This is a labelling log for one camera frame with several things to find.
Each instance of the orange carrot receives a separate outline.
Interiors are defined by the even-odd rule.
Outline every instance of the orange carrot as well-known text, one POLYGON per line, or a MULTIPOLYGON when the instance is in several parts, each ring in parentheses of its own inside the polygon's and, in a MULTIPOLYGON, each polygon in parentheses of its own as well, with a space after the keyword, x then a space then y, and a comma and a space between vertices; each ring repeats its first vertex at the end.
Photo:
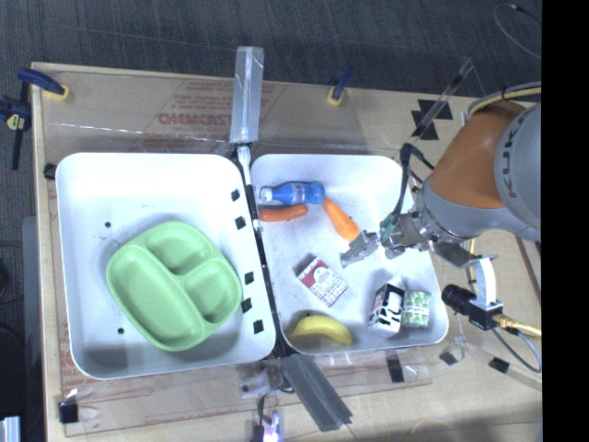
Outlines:
POLYGON ((308 213, 306 204, 293 204, 284 208, 263 208, 260 209, 260 221, 276 223, 278 221, 289 221, 308 213))
POLYGON ((348 242, 352 242, 360 235, 360 228, 346 213, 332 202, 327 196, 323 200, 323 207, 328 212, 329 219, 336 230, 348 242))

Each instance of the banana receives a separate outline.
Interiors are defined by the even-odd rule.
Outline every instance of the banana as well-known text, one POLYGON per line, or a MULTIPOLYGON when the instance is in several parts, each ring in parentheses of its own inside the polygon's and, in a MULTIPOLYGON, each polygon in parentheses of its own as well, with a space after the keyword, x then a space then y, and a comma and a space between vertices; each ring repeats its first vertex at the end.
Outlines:
POLYGON ((348 328, 329 316, 306 316, 302 318, 296 323, 294 331, 288 334, 287 338, 290 341, 297 337, 317 334, 326 335, 334 341, 345 345, 352 343, 352 335, 348 328))

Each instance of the dark floor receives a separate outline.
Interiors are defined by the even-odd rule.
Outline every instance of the dark floor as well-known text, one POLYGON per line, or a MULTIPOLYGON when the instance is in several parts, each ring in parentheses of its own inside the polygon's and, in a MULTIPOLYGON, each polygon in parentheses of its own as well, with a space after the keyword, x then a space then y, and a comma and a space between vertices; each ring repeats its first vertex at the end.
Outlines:
MULTIPOLYGON (((537 18, 542 0, 0 0, 0 93, 17 98, 32 61, 232 76, 236 47, 256 45, 269 80, 328 84, 351 65, 352 87, 433 94, 471 56, 457 95, 477 97, 541 78, 537 18)), ((22 337, 18 243, 34 185, 29 133, 17 171, 13 140, 2 123, 0 323, 22 337)))

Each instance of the bottle cap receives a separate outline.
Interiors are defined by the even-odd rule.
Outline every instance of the bottle cap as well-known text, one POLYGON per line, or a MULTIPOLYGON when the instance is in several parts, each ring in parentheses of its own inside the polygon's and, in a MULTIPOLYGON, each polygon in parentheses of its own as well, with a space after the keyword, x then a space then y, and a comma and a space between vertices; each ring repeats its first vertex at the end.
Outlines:
POLYGON ((272 199, 272 188, 264 187, 260 190, 260 198, 269 202, 272 199))

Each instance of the water bottle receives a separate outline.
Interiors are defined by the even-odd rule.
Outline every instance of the water bottle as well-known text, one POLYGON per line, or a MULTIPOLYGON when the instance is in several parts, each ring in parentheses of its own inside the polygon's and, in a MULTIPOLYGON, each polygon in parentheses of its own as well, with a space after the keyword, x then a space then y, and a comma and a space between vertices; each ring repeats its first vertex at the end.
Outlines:
POLYGON ((322 204, 325 188, 318 181, 289 181, 276 187, 263 187, 260 197, 267 202, 277 200, 284 204, 322 204))

